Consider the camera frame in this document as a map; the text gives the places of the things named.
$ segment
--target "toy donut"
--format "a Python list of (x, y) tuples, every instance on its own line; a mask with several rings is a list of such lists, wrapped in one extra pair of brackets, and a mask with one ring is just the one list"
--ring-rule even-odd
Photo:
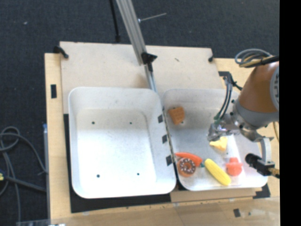
[(181, 158), (178, 161), (177, 166), (179, 174), (183, 177), (190, 177), (196, 171), (196, 165), (194, 164), (193, 160), (189, 158)]

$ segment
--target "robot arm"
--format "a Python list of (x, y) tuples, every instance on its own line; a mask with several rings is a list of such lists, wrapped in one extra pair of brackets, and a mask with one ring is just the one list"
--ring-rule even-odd
[[(260, 142), (262, 158), (248, 154), (246, 162), (265, 176), (279, 177), (279, 171), (274, 168), (275, 164), (271, 160), (270, 140), (273, 138), (266, 138), (257, 132), (271, 122), (279, 122), (279, 56), (268, 57), (266, 63), (261, 59), (245, 65), (244, 67), (255, 68), (241, 89), (238, 99), (232, 101), (232, 111), (220, 111), (214, 118), (214, 123), (209, 128), (208, 140), (216, 141), (221, 136), (242, 134), (252, 142)], [(233, 83), (229, 78), (225, 81), (227, 95), (224, 106), (227, 106)]]

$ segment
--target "black floor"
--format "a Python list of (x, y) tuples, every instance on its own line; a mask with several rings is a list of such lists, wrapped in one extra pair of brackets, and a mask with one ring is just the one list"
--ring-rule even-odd
[[(247, 48), (279, 54), (280, 0), (132, 0), (147, 45), (206, 47), (233, 58)], [(122, 43), (129, 39), (114, 0)], [(0, 131), (17, 127), (44, 163), (46, 123), (44, 53), (59, 41), (114, 42), (109, 0), (0, 0)], [(5, 145), (12, 138), (5, 139)], [(16, 177), (45, 186), (45, 174), (20, 140), (7, 151)], [(0, 169), (7, 170), (0, 154)], [(0, 192), (5, 183), (0, 182)], [(44, 193), (19, 187), (21, 220), (47, 217)], [(18, 220), (16, 189), (0, 195), (0, 226)]]

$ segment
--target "chocolate donut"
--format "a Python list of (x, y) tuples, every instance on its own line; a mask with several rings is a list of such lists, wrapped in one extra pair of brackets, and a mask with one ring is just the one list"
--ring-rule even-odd
[(178, 161), (177, 166), (179, 174), (183, 177), (190, 177), (196, 171), (196, 165), (194, 164), (193, 160), (189, 158), (181, 158)]

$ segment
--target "wooden table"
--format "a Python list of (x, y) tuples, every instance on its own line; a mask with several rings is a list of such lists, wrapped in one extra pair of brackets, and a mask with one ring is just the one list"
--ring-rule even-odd
[[(235, 64), (234, 59), (215, 58), (213, 61), (218, 71), (231, 72), (233, 79), (238, 85), (243, 86), (250, 69), (239, 68)], [(65, 149), (65, 131), (63, 121), (63, 105), (62, 105), (62, 78), (61, 78), (61, 55), (60, 54), (45, 54), (45, 78), (46, 78), (46, 98), (47, 98), (47, 125), (48, 125), (48, 157), (49, 157), (49, 188), (50, 188), (50, 218), (53, 223), (55, 220), (60, 220), (60, 223), (71, 222), (73, 225), (99, 225), (99, 222), (105, 225), (115, 225), (116, 222), (123, 221), (123, 225), (183, 225), (183, 218), (179, 214), (182, 207), (188, 207), (191, 211), (198, 210), (198, 206), (205, 203), (217, 203), (217, 213), (221, 209), (221, 205), (225, 206), (225, 210), (229, 210), (229, 203), (240, 203), (243, 207), (242, 200), (247, 200), (245, 205), (257, 203), (253, 200), (256, 192), (261, 191), (261, 188), (228, 190), (225, 197), (225, 192), (184, 192), (174, 194), (174, 199), (171, 203), (145, 206), (132, 206), (113, 208), (105, 210), (94, 210), (89, 212), (71, 213), (69, 182), (67, 171), (67, 159)], [(56, 85), (57, 96), (51, 98), (51, 85)], [(259, 133), (267, 137), (275, 137), (271, 141), (272, 160), (276, 163), (276, 168), (279, 168), (279, 142), (276, 139), (273, 124), (267, 128), (259, 130)], [(264, 202), (269, 206), (280, 204), (280, 186), (279, 179), (269, 177), (269, 190), (271, 197), (276, 200), (276, 204), (270, 204), (270, 201)]]

